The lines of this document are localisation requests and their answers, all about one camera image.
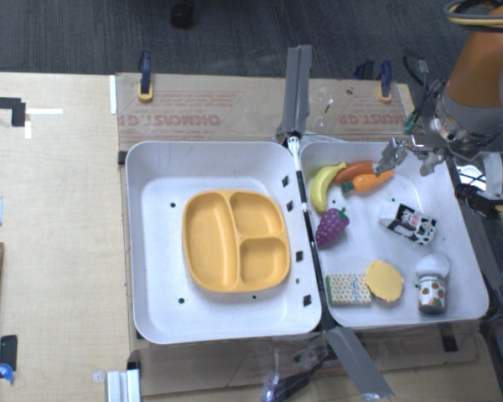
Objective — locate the yellow banana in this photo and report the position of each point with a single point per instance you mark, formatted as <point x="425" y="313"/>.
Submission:
<point x="318" y="187"/>

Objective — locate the brown cardboard board red print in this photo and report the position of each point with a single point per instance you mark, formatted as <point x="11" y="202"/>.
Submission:
<point x="201" y="115"/>

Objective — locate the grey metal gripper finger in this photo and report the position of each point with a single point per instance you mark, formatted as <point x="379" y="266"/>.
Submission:
<point x="392" y="151"/>
<point x="429" y="163"/>

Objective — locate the yellow round biscuit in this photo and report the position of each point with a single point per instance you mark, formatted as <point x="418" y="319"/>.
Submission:
<point x="385" y="281"/>

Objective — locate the white capped orange print bottle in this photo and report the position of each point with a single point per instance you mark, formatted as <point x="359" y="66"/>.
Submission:
<point x="431" y="283"/>

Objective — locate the black cylinder on white bracket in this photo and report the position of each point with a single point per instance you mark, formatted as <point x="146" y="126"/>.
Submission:
<point x="482" y="201"/>

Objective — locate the orange-red sausage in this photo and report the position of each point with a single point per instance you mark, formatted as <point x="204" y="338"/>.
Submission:
<point x="354" y="170"/>

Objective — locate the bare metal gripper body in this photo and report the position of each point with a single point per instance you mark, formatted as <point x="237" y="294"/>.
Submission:
<point x="457" y="142"/>

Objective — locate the purple grapes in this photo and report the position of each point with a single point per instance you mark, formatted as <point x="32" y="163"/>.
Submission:
<point x="331" y="228"/>

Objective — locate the cow print milk carton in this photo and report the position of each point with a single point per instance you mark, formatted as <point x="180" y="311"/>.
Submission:
<point x="415" y="224"/>

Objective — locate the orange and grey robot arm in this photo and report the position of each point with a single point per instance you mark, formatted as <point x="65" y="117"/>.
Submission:
<point x="478" y="69"/>

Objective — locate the yellow divided plate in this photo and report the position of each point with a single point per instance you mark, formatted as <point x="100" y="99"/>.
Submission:
<point x="209" y="241"/>

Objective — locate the orange carrot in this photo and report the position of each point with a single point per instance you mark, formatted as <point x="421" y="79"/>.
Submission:
<point x="371" y="181"/>

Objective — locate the white plastic tray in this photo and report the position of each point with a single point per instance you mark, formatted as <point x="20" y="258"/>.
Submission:
<point x="159" y="245"/>
<point x="385" y="241"/>

